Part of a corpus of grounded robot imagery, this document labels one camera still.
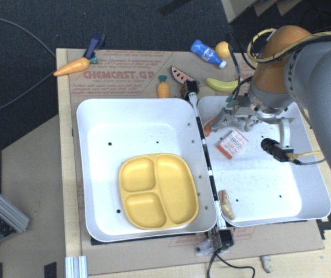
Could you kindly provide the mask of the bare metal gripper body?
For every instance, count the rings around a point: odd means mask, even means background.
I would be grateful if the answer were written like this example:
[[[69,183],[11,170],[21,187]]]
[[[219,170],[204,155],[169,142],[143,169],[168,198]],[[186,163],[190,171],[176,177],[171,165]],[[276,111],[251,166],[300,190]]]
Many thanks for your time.
[[[286,108],[269,107],[254,95],[229,97],[226,102],[225,108],[229,115],[245,121],[258,120],[266,123],[277,123],[278,116],[286,111]]]

